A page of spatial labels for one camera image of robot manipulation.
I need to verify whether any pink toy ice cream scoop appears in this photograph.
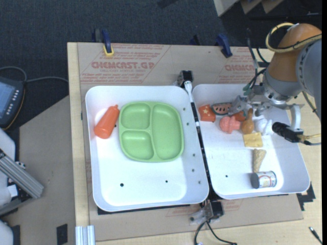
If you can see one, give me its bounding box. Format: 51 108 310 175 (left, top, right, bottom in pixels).
219 114 242 133

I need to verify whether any brown chicken drumstick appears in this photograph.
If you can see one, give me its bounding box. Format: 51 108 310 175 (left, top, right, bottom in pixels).
241 108 255 135

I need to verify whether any yellow cheese slice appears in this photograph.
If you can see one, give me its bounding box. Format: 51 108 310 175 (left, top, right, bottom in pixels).
242 132 264 149

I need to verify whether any black cylinder on white bracket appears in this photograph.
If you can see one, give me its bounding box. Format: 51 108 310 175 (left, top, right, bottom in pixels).
271 103 305 143

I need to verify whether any orange toy bottle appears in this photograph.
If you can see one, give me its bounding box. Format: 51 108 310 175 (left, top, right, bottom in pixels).
94 104 121 139

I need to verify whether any small white printed can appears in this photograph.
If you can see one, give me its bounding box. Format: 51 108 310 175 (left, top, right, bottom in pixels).
249 170 277 189

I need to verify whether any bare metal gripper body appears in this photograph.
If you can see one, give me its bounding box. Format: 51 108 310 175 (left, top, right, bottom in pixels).
246 83 292 109

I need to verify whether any black block with thin wires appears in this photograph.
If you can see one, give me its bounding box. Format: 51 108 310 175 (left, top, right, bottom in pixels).
178 70 194 86
188 200 225 225

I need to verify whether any brown cardboard board red print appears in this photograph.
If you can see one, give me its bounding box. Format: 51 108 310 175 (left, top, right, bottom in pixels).
76 42 305 242

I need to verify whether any green divided plate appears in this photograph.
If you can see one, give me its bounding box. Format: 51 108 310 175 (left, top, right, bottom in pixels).
118 101 185 163

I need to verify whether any red-orange toy food piece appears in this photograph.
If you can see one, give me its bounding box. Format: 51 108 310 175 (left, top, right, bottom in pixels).
233 111 247 123

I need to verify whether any red watermelon slice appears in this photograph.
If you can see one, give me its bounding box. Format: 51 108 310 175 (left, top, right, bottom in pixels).
212 102 233 116

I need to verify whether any orange block with yellow stars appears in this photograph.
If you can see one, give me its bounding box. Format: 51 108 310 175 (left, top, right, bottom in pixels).
198 104 217 123

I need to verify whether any white plastic tray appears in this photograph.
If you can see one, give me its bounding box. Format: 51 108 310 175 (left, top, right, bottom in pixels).
85 85 210 212
191 83 311 200

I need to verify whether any beige ice cream cone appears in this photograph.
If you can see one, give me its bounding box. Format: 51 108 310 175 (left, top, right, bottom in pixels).
252 148 267 174

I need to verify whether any white lumpy toy food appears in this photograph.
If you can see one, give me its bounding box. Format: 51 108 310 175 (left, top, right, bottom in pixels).
253 114 274 136

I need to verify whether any thin black and white rod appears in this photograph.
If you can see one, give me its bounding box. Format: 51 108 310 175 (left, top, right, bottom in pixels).
184 81 213 202

